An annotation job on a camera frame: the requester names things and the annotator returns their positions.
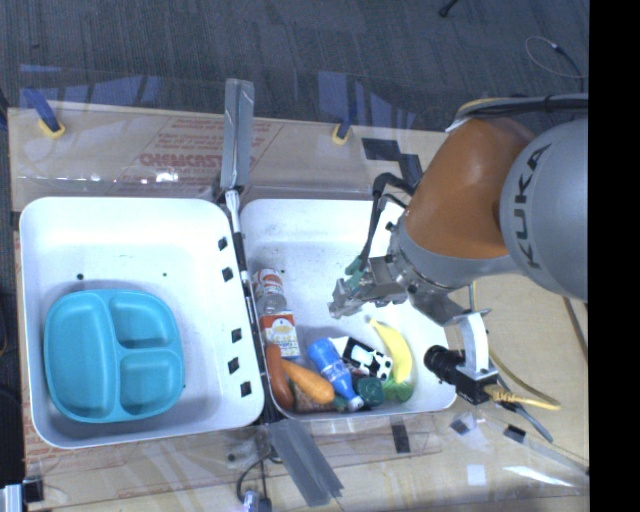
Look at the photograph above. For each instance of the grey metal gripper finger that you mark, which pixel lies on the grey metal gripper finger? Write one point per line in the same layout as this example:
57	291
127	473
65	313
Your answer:
344	287
342	307

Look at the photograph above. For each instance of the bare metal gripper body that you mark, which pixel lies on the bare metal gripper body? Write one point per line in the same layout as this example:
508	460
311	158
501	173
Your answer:
387	282

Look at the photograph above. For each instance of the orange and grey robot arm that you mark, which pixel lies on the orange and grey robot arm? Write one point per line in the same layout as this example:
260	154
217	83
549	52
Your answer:
465	200

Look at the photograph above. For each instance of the black and white milk carton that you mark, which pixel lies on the black and white milk carton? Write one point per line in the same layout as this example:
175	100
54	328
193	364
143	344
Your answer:
367	357

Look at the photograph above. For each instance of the blue bottle white cap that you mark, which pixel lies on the blue bottle white cap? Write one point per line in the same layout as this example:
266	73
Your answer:
330	365

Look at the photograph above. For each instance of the white plastic tray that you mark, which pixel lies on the white plastic tray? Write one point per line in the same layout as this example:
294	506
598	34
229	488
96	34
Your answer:
310	235
150	235

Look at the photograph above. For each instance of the orange and white carton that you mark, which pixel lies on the orange and white carton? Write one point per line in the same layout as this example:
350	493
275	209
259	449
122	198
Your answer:
281	332

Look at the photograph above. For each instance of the yellow banana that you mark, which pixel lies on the yellow banana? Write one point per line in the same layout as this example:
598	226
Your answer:
400	350

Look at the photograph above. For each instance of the red and white can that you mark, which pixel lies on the red and white can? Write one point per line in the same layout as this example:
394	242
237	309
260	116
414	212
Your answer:
269	290

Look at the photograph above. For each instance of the orange carrot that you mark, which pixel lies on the orange carrot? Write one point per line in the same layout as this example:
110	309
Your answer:
312	382

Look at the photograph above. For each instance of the dark green can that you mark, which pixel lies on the dark green can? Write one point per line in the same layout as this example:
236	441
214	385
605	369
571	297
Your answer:
371	391

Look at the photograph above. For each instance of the red-brown sausage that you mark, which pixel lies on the red-brown sausage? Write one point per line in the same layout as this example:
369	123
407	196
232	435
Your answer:
277	375

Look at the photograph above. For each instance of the green broccoli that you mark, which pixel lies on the green broccoli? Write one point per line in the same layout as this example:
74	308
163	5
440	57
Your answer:
400	392

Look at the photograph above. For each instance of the brown cardboard board red print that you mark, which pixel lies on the brown cardboard board red print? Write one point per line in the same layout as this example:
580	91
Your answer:
150	145

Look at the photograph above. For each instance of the blue divided plate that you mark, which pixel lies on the blue divided plate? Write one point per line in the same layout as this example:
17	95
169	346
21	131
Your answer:
85	350

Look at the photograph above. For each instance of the black cylinder on white bracket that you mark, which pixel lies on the black cylinder on white bracket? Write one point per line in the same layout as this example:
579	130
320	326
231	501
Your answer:
467	367

